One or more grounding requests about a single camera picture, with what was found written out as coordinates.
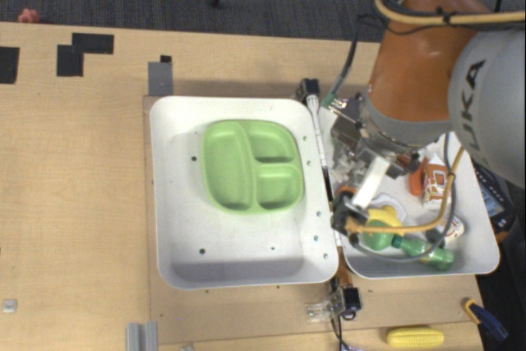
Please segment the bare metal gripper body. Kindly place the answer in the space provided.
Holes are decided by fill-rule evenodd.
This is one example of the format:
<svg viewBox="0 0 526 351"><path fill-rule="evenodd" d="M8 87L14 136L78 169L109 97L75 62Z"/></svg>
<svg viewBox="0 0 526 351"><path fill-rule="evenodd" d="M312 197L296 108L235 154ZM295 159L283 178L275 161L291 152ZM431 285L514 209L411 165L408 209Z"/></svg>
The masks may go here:
<svg viewBox="0 0 526 351"><path fill-rule="evenodd" d="M420 166L420 144L409 136L414 124L380 113L368 97L334 98L330 111L337 118L330 130L334 139L333 171L345 179L363 179L377 158L387 162L386 175L397 178Z"/></svg>

